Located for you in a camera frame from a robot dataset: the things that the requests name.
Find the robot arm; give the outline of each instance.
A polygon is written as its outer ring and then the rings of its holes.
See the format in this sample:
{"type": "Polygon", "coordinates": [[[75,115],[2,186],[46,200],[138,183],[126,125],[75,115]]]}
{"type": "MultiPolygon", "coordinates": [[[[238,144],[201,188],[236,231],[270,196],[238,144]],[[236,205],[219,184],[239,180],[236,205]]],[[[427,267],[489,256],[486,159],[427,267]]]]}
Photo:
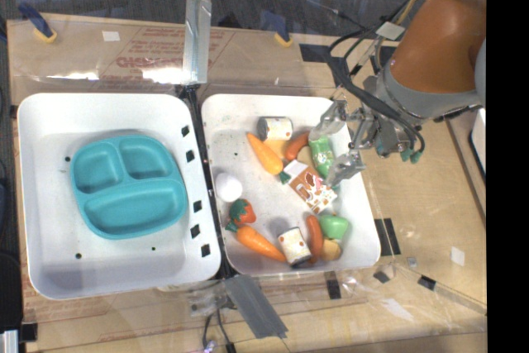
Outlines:
{"type": "MultiPolygon", "coordinates": [[[[416,1],[408,1],[394,22],[402,22],[416,1]]],[[[362,106],[348,113],[347,102],[336,100],[311,131],[313,139],[345,125],[350,131],[349,151],[335,159],[326,184],[335,186],[364,169],[363,149],[375,148],[382,158],[399,153],[417,163],[425,148],[419,132],[424,122],[484,107],[485,37],[486,0],[424,0],[390,60],[363,88],[353,84],[355,72],[331,67],[362,106]]],[[[378,36],[372,46],[382,40],[378,36]]]]}

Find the white egg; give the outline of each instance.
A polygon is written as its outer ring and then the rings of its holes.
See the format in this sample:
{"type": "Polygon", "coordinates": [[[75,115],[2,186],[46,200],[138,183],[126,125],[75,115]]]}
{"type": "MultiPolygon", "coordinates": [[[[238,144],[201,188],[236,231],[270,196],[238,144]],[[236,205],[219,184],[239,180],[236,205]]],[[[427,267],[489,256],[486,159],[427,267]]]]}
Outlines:
{"type": "Polygon", "coordinates": [[[233,175],[221,172],[215,178],[215,190],[225,202],[235,202],[242,195],[242,184],[233,175]]]}

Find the toy food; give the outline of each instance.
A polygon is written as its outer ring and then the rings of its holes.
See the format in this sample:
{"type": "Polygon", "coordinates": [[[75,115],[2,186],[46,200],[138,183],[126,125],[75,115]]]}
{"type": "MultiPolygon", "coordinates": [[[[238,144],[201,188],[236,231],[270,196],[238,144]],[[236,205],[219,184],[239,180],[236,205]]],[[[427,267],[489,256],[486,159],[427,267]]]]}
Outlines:
{"type": "Polygon", "coordinates": [[[336,260],[341,256],[341,247],[336,240],[323,240],[322,260],[336,260]]]}
{"type": "Polygon", "coordinates": [[[230,203],[242,195],[242,184],[233,175],[221,172],[215,178],[215,191],[221,200],[230,203]]]}
{"type": "Polygon", "coordinates": [[[251,224],[255,222],[257,217],[255,216],[254,208],[250,202],[245,198],[238,198],[230,206],[230,222],[226,225],[226,229],[233,231],[232,226],[240,226],[242,224],[251,224]]]}
{"type": "Polygon", "coordinates": [[[315,264],[322,254],[323,248],[323,233],[320,227],[320,222],[314,215],[309,215],[305,221],[307,223],[309,234],[309,248],[312,253],[312,258],[308,260],[309,263],[315,264]]]}
{"type": "Polygon", "coordinates": [[[312,257],[299,227],[290,228],[280,234],[278,240],[290,265],[299,265],[312,257]]]}
{"type": "Polygon", "coordinates": [[[283,161],[268,145],[251,132],[246,134],[246,138],[266,171],[272,175],[277,175],[283,170],[283,161]]]}
{"type": "Polygon", "coordinates": [[[328,208],[337,198],[335,191],[323,183],[322,177],[312,166],[293,160],[285,166],[283,174],[291,176],[288,185],[314,213],[328,208]]]}
{"type": "Polygon", "coordinates": [[[340,240],[346,233],[349,222],[344,217],[321,215],[320,226],[325,237],[340,240]]]}
{"type": "Polygon", "coordinates": [[[334,154],[332,153],[331,144],[327,136],[322,136],[317,140],[309,140],[308,145],[311,146],[312,160],[316,166],[317,172],[323,178],[329,175],[329,169],[334,162],[334,154]]]}
{"type": "Polygon", "coordinates": [[[284,152],[286,160],[294,160],[298,157],[299,151],[308,145],[308,135],[310,131],[305,131],[288,143],[287,150],[284,152]]]}
{"type": "Polygon", "coordinates": [[[265,140],[290,140],[292,121],[286,117],[261,117],[257,121],[257,135],[265,140]]]}
{"type": "Polygon", "coordinates": [[[276,246],[268,241],[263,235],[257,232],[256,229],[249,225],[243,225],[242,227],[236,227],[235,230],[227,228],[230,231],[234,231],[237,240],[249,249],[259,253],[260,255],[269,257],[270,259],[278,260],[279,262],[286,262],[287,258],[276,246]]]}

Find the white label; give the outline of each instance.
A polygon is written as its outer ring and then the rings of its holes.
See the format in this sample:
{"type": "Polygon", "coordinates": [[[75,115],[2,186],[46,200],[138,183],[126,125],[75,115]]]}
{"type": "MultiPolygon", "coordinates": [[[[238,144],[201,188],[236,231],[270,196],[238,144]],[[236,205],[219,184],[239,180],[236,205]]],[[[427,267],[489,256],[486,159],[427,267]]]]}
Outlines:
{"type": "Polygon", "coordinates": [[[462,250],[459,250],[457,247],[452,247],[450,258],[452,259],[452,262],[455,262],[461,266],[465,266],[465,253],[462,250]]]}
{"type": "Polygon", "coordinates": [[[120,41],[119,32],[117,31],[103,31],[102,39],[105,41],[120,41]]]}
{"type": "Polygon", "coordinates": [[[390,40],[397,40],[404,33],[404,30],[405,28],[403,26],[398,26],[392,22],[385,22],[377,30],[377,34],[390,40]]]}

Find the blue clamp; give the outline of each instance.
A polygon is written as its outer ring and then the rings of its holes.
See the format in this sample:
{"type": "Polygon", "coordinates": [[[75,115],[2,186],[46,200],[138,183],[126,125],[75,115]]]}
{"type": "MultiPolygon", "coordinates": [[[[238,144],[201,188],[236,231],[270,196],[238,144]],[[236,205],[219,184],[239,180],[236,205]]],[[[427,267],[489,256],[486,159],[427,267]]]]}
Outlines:
{"type": "Polygon", "coordinates": [[[57,33],[50,28],[46,19],[44,19],[34,7],[26,2],[22,2],[18,5],[18,10],[24,17],[29,18],[31,23],[35,26],[33,32],[37,37],[46,43],[53,43],[55,41],[57,33]]]}

